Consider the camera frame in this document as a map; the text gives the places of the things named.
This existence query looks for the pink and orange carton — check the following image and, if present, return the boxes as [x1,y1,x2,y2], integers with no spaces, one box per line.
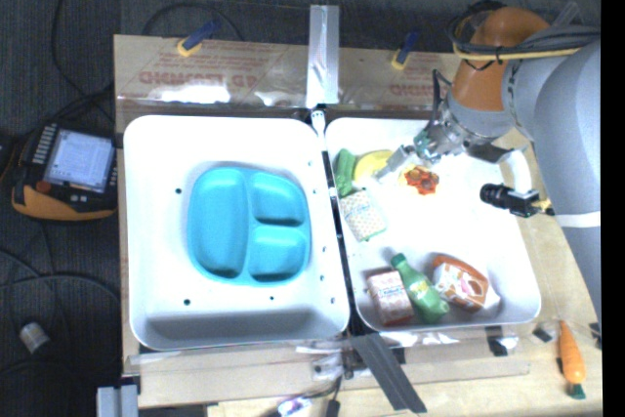
[365,270,416,328]

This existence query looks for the black cylinder on white bracket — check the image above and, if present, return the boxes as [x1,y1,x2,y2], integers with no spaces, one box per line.
[479,148,543,219]

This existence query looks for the orange carrot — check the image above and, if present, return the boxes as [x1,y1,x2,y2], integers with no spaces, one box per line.
[558,319,588,401]

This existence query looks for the blue divided plate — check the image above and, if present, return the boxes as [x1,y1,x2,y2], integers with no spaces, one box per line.
[186,166,313,287]

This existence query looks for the yellow banana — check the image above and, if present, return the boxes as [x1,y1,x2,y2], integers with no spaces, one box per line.
[352,149,395,183]

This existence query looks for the green toy vegetable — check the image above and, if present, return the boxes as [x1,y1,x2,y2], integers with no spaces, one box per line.
[332,147,365,198]

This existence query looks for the brown cardboard board red print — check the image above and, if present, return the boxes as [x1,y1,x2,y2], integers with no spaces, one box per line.
[112,33,603,409]

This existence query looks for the green plastic bottle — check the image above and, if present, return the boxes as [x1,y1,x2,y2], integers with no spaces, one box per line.
[389,252,451,325]

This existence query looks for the orange and white packet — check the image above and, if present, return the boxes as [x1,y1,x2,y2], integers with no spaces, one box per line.
[430,254,491,313]

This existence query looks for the white plastic tray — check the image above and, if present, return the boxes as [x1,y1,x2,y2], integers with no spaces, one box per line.
[122,113,352,352]
[323,116,543,334]

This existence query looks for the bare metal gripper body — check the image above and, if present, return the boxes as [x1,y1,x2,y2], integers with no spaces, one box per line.
[413,116,466,163]

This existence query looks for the white dotted packet green edge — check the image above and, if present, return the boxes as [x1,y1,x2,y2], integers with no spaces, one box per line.
[337,188,389,243]

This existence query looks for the small grey can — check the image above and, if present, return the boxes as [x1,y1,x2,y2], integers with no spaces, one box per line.
[19,320,52,354]

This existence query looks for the toy pizza slice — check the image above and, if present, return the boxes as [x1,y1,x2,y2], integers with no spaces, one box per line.
[396,163,440,197]

